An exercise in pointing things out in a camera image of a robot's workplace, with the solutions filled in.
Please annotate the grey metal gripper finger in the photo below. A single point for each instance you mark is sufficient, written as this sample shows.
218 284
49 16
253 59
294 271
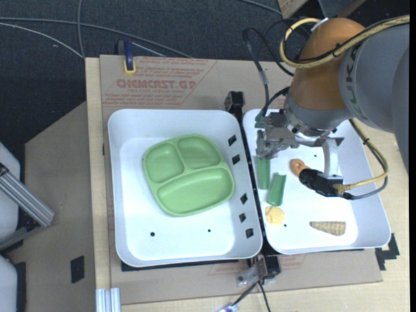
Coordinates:
273 151
261 149

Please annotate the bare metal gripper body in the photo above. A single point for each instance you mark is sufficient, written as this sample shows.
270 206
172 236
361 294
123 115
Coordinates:
279 130

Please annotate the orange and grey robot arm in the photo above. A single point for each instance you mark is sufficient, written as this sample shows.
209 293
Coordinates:
373 76

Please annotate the green celery stick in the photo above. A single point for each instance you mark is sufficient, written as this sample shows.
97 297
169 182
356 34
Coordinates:
263 174
277 190

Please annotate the orange pretzel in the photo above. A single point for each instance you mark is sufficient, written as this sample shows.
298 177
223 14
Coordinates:
294 171

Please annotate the pale yellow toy pastry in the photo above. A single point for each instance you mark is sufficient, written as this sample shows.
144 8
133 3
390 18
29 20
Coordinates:
275 216

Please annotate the white plastic tray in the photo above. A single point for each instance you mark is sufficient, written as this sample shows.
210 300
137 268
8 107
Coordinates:
182 239
308 210

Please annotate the green divided plate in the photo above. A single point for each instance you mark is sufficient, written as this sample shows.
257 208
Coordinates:
188 177

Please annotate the tan waffle wedge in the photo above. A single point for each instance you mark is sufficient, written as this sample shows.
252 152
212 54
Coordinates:
331 228

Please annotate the brown cardboard board red print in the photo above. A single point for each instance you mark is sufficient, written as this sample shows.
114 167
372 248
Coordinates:
156 83

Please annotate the black cylinder on white bracket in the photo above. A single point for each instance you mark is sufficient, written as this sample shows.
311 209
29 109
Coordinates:
320 182

